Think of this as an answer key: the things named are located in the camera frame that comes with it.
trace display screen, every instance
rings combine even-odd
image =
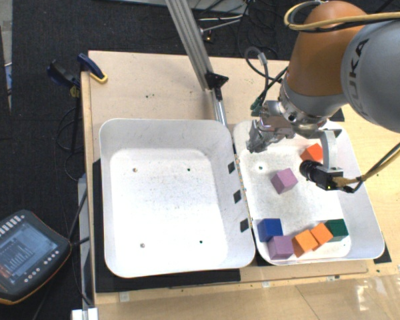
[[[57,244],[28,223],[0,243],[0,275],[15,284],[26,271],[50,254]]]

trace orange block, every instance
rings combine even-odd
[[[310,230],[304,230],[298,233],[292,238],[293,252],[296,257],[300,257],[302,254],[316,250],[319,247],[318,242],[315,240]]]
[[[329,231],[324,223],[319,223],[314,228],[312,228],[311,234],[314,236],[319,246],[329,242],[333,238],[332,232]]]
[[[305,160],[321,161],[323,159],[323,150],[321,146],[318,143],[309,146],[301,154],[301,159],[303,161]]]

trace black floor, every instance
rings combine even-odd
[[[256,0],[240,24],[214,32],[213,42],[206,43],[208,53],[240,57],[254,45],[269,59],[289,60],[297,34],[283,26],[282,18],[288,8],[303,1],[307,0]],[[388,0],[344,1],[372,13]],[[400,10],[400,0],[385,10]],[[195,12],[196,17],[216,15]],[[92,0],[13,0],[11,115],[0,107],[0,219],[18,209],[30,209],[54,230],[67,234],[77,208],[73,178],[77,180],[84,172],[83,154],[69,158],[68,151],[56,146],[59,123],[75,100],[68,89],[51,82],[46,68],[57,59],[77,74],[76,56],[94,49],[185,54],[165,7]],[[0,103],[5,94],[2,85]],[[71,118],[69,114],[63,124]],[[64,146],[71,143],[70,130],[59,139]],[[81,127],[77,140],[81,145]],[[69,319],[72,309],[81,308],[77,256],[73,260],[75,272],[71,262],[59,272],[38,319]],[[32,319],[46,290],[15,306],[0,305],[0,319]]]

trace wooden table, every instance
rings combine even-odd
[[[102,51],[90,51],[89,56],[109,76],[103,85],[87,73],[81,76],[93,243],[92,163],[100,158],[99,128],[103,122],[118,117],[214,116],[211,96],[201,90],[187,56]],[[229,77],[223,96],[232,130],[238,122],[252,119],[249,106],[264,81],[243,59],[212,57],[211,63],[216,73]],[[270,75],[285,66],[285,61],[269,61]],[[276,84],[267,98],[277,98],[278,91]],[[342,126],[350,136],[361,172],[400,141],[400,134],[365,121],[348,105],[343,113]],[[274,319],[355,319],[360,315],[362,319],[400,319],[400,157],[365,185],[392,262],[376,265],[373,260],[358,260],[269,267],[252,263],[241,269],[240,283],[95,293],[100,320],[268,319],[271,315]]]

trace block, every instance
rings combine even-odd
[[[286,168],[278,171],[274,177],[271,178],[271,183],[277,193],[282,194],[292,189],[298,183],[298,179],[296,179],[296,176],[290,168]]]
[[[293,255],[293,244],[290,236],[274,236],[268,241],[270,259],[288,259]]]
[[[283,236],[280,218],[265,218],[257,228],[260,242],[268,242],[273,236]]]
[[[310,230],[304,230],[292,238],[293,253],[296,257],[302,256],[311,250],[316,250],[319,247]]]
[[[309,146],[304,150],[301,154],[301,159],[305,160],[313,160],[313,161],[322,161],[323,160],[323,149],[321,146],[316,143],[312,146]]]
[[[329,242],[338,242],[348,236],[347,226],[343,219],[330,219],[326,221],[325,225],[333,235]]]
[[[314,228],[311,229],[311,233],[318,242],[319,246],[322,246],[333,238],[332,232],[326,228],[324,223],[319,223],[314,226]]]

